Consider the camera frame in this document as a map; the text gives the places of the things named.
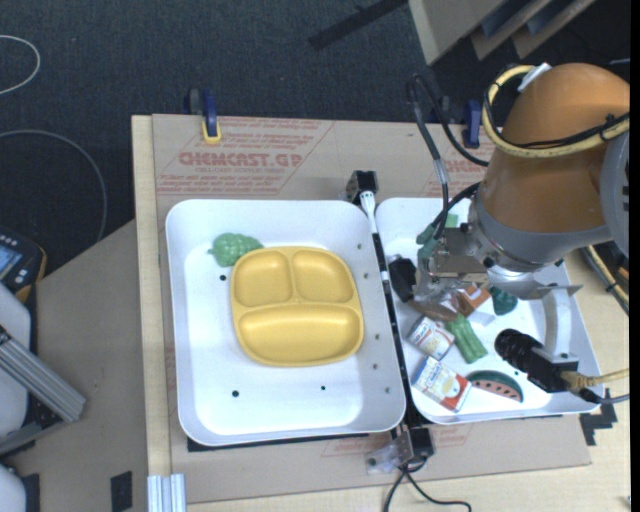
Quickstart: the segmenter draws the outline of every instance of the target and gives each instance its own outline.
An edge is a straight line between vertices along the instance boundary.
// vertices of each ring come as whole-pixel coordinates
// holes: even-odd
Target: blue clamp
[[[465,147],[480,147],[480,124],[482,118],[482,108],[475,100],[467,101],[464,106],[464,122],[467,128],[462,130],[462,139]]]
[[[185,114],[203,116],[202,136],[207,144],[216,144],[222,137],[216,113],[216,103],[210,89],[190,89],[184,97]]]

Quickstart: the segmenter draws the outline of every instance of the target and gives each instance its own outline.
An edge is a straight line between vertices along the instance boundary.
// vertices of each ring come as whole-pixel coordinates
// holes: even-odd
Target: yellow plate
[[[333,252],[276,247],[242,256],[231,273],[240,346],[273,366],[340,361],[362,344],[360,299],[349,267]]]

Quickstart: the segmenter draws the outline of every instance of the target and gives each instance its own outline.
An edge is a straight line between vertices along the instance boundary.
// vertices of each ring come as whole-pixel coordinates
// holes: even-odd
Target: black floor
[[[0,94],[0,225],[37,241],[51,272],[131,220],[131,115],[180,113],[189,87],[210,87],[221,115],[412,121],[404,85],[426,64],[408,5],[362,16],[378,2],[0,0],[0,34],[42,59]],[[462,105],[507,64],[609,66],[630,56],[630,13],[630,0],[599,0],[525,60],[507,42],[479,62],[463,39],[432,69]],[[0,38],[0,91],[34,64]],[[628,64],[610,69],[629,80]]]

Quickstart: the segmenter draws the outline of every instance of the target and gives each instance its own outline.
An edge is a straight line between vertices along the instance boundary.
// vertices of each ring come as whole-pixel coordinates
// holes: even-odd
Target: white tray
[[[466,220],[468,204],[468,201],[463,201],[452,210],[452,213],[458,215],[460,221]],[[400,254],[413,260],[415,264],[419,249],[415,243],[416,236],[435,218],[441,207],[442,201],[440,199],[393,198],[382,202],[376,210],[376,221],[385,254],[388,257]],[[544,284],[551,282],[558,285],[569,284],[564,266],[550,266],[539,271],[536,275],[537,280]],[[402,303],[395,293],[393,299],[402,337],[417,320],[419,314],[410,306]],[[478,309],[478,312],[480,315],[484,313],[495,316],[491,300],[485,302]],[[578,356],[582,373],[599,375],[598,365],[575,297],[571,298],[571,312],[571,352]],[[413,402],[425,418],[434,423],[452,424],[582,413],[597,407],[568,392],[548,394],[542,391],[527,380],[526,374],[517,371],[496,354],[493,347],[495,338],[500,331],[506,328],[517,329],[537,340],[544,340],[545,319],[541,301],[521,300],[515,310],[503,316],[496,316],[486,326],[476,320],[480,315],[475,317],[474,315],[475,313],[469,317],[469,321],[489,355],[469,365],[464,361],[460,352],[452,347],[442,359],[442,363],[462,376],[476,370],[494,370],[504,373],[518,382],[522,388],[524,399],[520,403],[474,387],[461,410],[454,413],[426,397],[423,393],[412,389]],[[410,343],[403,340],[402,344],[407,372],[409,378],[413,378],[425,356]],[[602,395],[603,386],[599,386],[596,391]]]
[[[333,251],[360,296],[364,340],[347,359],[303,368],[270,367],[244,354],[233,327],[231,267],[207,254],[225,232],[265,247]],[[178,413],[194,441],[223,446],[381,432],[406,407],[369,224],[345,201],[191,199],[166,220]]]

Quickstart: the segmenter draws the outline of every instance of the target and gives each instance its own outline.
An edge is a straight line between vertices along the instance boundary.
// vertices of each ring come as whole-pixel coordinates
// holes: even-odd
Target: yellow bowl
[[[245,254],[231,273],[231,309],[240,346],[263,364],[333,363],[362,344],[353,276],[325,249],[275,247]]]

